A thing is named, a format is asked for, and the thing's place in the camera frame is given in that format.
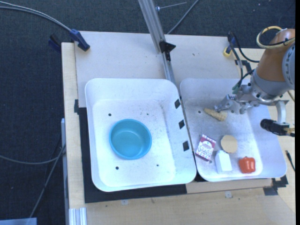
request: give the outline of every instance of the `red object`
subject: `red object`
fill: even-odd
[[[240,159],[239,165],[242,173],[255,172],[255,159],[253,157],[244,157]]]

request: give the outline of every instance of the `robotic hand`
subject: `robotic hand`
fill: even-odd
[[[269,45],[260,42],[260,36],[268,30],[279,30]],[[232,95],[226,95],[215,110],[228,109],[233,102],[240,104],[243,114],[250,107],[275,105],[277,121],[263,119],[261,127],[277,135],[295,136],[289,124],[285,122],[285,105],[288,100],[276,100],[289,90],[295,90],[295,29],[281,29],[271,26],[263,29],[256,38],[257,44],[265,48],[258,67],[244,75],[233,87]],[[242,79],[251,75],[247,85],[241,85]]]

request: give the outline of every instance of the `blue bowl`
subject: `blue bowl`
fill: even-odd
[[[109,143],[119,157],[134,160],[149,152],[152,137],[150,131],[141,122],[124,119],[115,123],[111,128]]]

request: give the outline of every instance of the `wooden disc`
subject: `wooden disc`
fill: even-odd
[[[238,141],[234,136],[225,135],[221,139],[221,147],[225,152],[234,153],[238,149]]]

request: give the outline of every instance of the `brown object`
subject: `brown object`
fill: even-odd
[[[225,135],[221,139],[221,147],[227,153],[234,153],[238,149],[238,141],[232,135]]]
[[[219,121],[224,121],[227,118],[227,113],[224,111],[216,112],[215,110],[209,108],[205,108],[204,111],[208,115],[212,116],[215,119],[218,119]]]
[[[270,44],[280,43],[285,39],[295,37],[295,29],[286,29],[278,32],[271,40]],[[284,82],[282,74],[282,60],[286,50],[293,44],[282,46],[274,49],[266,49],[260,59],[256,72],[257,75],[268,81]]]

